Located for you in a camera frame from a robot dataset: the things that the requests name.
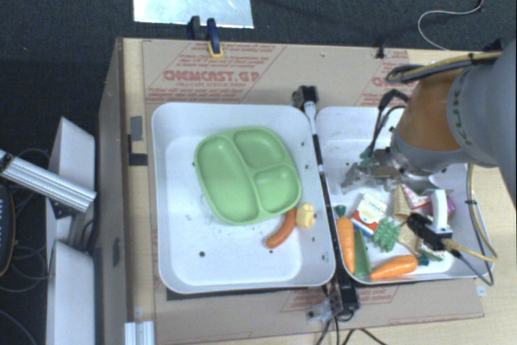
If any beige ice cream cone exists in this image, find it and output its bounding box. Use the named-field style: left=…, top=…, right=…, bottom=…
left=389, top=183, right=411, bottom=222

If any beige waffle cone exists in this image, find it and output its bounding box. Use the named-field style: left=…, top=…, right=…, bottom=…
left=397, top=227, right=423, bottom=256

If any pink and purple packet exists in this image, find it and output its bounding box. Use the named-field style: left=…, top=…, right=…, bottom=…
left=427, top=196, right=457, bottom=220

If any yellow toy duck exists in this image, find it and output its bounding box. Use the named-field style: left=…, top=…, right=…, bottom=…
left=294, top=203, right=317, bottom=230

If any green divided plate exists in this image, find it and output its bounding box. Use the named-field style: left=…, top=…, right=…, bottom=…
left=193, top=126, right=304, bottom=226

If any thin black and white rod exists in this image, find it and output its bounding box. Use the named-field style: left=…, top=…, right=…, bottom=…
left=305, top=100, right=353, bottom=296

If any green gridded toy leaf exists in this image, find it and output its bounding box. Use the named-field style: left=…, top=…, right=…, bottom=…
left=371, top=216, right=402, bottom=254

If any white plastic tray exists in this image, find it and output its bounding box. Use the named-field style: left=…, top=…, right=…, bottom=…
left=151, top=101, right=338, bottom=295
left=314, top=105, right=496, bottom=286

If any black cylinder on white bracket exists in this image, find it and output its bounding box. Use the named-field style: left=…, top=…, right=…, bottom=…
left=406, top=189, right=456, bottom=252

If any green pea pod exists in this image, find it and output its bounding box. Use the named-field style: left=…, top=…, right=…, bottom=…
left=353, top=229, right=373, bottom=278

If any brown cardboard board red print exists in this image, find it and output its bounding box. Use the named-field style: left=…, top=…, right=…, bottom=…
left=141, top=39, right=485, bottom=336

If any red and white packet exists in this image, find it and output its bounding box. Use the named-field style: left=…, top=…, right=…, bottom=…
left=401, top=183, right=431, bottom=216

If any red and white carton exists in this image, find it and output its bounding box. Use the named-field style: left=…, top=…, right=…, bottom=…
left=350, top=192, right=389, bottom=238

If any orange carrot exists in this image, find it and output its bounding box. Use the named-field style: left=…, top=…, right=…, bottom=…
left=334, top=205, right=357, bottom=275
left=369, top=254, right=430, bottom=282

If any orange sausage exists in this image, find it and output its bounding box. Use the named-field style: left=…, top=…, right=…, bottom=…
left=265, top=208, right=298, bottom=250

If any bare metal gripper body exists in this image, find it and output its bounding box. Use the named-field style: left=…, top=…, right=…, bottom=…
left=360, top=148, right=439, bottom=193

